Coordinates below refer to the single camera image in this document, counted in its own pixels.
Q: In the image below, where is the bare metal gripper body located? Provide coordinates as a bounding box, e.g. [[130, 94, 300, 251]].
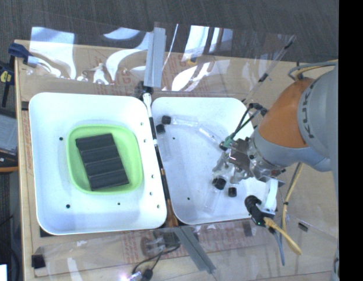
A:
[[227, 138, 286, 184]]

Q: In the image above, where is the clear plastic bottle black cap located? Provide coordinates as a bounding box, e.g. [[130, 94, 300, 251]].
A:
[[155, 124, 173, 162], [161, 114, 200, 129], [203, 177, 228, 215]]

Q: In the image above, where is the white plastic tray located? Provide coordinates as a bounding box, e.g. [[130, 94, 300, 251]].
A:
[[151, 97, 278, 225], [28, 91, 168, 236]]

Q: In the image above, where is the thin black and white rod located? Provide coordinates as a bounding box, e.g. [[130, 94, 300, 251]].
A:
[[142, 91, 179, 228]]

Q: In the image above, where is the brown cardboard board red print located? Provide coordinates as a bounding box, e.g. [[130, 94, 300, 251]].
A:
[[19, 47, 338, 277]]

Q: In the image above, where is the green plate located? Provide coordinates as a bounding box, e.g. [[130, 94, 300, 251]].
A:
[[66, 124, 143, 195]]

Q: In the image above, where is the black ribbed rectangular insert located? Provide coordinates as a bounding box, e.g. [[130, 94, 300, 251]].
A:
[[75, 132, 131, 191]]

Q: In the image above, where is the black cylinder on white bracket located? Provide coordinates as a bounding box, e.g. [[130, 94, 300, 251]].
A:
[[244, 179, 279, 227]]

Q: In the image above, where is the black block with thin wires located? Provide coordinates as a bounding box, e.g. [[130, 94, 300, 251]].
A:
[[140, 230, 182, 252]]

